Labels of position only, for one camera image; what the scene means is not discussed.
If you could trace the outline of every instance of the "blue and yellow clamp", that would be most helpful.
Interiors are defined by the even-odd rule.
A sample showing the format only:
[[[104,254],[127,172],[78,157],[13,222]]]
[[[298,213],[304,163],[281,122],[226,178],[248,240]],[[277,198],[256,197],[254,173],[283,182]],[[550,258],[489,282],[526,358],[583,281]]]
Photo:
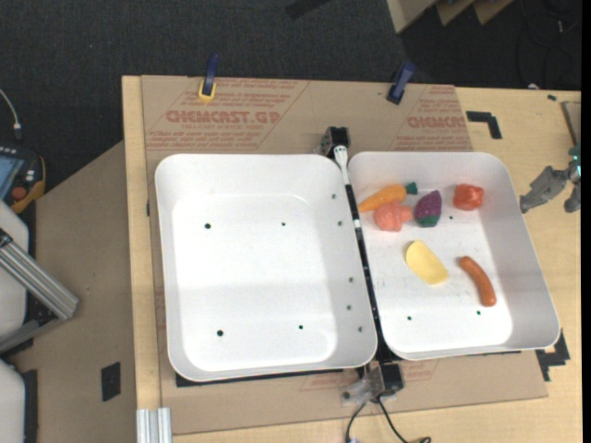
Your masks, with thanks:
[[[207,60],[207,68],[205,70],[205,78],[199,84],[199,98],[205,102],[213,100],[215,95],[215,73],[218,70],[218,54],[211,54]]]
[[[415,74],[415,70],[416,67],[413,63],[405,61],[400,66],[400,69],[398,69],[398,72],[396,73],[396,79],[390,87],[386,99],[388,99],[390,102],[396,103],[396,105],[400,104],[404,95],[404,87],[413,74]]]

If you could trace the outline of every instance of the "dark background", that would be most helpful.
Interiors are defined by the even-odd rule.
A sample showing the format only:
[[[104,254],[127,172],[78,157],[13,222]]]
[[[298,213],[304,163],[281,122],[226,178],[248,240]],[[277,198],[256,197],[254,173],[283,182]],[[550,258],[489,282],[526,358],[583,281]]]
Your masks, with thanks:
[[[413,82],[581,89],[582,0],[516,0],[486,25],[470,7],[443,27],[431,8],[401,34],[386,0],[290,17],[300,1],[0,0],[0,89],[47,189],[123,138],[122,76],[203,75],[214,52],[223,77],[384,82],[410,60]],[[0,100],[0,141],[13,124]]]

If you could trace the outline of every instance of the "tray with toy food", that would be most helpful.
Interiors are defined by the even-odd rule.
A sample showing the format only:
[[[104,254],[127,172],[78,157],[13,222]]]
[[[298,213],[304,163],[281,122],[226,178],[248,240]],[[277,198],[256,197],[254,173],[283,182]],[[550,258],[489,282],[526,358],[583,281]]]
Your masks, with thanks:
[[[348,173],[349,197],[337,164],[318,154],[161,161],[178,374],[207,382],[360,367],[382,339],[409,360],[556,341],[549,290],[498,159],[361,152]]]

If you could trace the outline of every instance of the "white cable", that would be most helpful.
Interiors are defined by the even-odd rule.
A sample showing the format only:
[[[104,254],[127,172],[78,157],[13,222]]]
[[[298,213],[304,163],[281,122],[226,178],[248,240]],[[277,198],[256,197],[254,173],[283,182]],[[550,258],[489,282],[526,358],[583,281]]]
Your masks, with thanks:
[[[6,100],[6,103],[8,104],[8,108],[10,108],[12,115],[15,117],[15,124],[13,125],[13,128],[15,130],[15,137],[18,140],[21,140],[22,139],[22,127],[20,126],[20,123],[18,122],[17,111],[15,110],[14,105],[12,104],[12,102],[10,101],[10,99],[4,93],[4,91],[2,89],[0,89],[0,95],[2,95],[2,97],[4,97],[4,100]]]

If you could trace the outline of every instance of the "brown sausage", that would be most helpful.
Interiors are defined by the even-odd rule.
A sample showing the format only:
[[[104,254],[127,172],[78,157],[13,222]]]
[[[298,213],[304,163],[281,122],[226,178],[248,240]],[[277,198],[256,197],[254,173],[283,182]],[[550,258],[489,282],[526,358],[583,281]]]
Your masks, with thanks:
[[[476,283],[476,287],[480,292],[480,301],[482,302],[482,305],[495,305],[497,303],[497,295],[492,288],[487,273],[480,267],[480,265],[471,257],[464,256],[460,258],[460,268],[465,270]]]

